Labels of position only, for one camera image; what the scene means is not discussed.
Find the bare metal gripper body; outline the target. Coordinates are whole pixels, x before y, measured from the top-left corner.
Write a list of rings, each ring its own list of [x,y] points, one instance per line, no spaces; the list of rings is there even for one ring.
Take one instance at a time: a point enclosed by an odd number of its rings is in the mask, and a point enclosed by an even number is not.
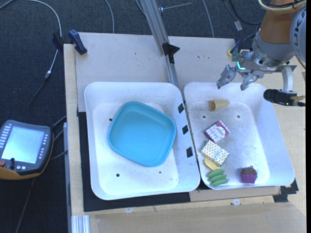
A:
[[[282,65],[282,61],[269,57],[262,51],[243,50],[237,60],[237,71],[244,80],[257,80],[265,73],[275,72]]]

